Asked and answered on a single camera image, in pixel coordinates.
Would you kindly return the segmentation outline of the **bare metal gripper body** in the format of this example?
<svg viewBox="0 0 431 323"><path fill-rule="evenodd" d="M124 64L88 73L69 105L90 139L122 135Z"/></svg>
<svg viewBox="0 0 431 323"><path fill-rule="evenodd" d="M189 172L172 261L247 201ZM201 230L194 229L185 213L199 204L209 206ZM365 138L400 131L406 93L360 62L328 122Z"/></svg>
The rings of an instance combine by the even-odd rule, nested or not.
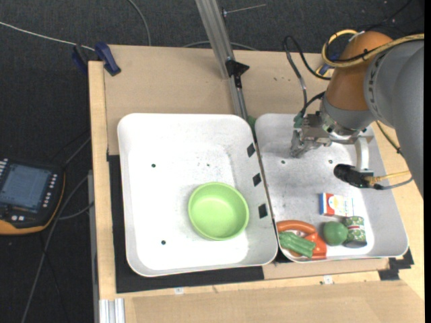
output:
<svg viewBox="0 0 431 323"><path fill-rule="evenodd" d="M299 147L330 146L332 143L352 144L360 130L347 129L335 122L326 112L297 116L297 145Z"/></svg>

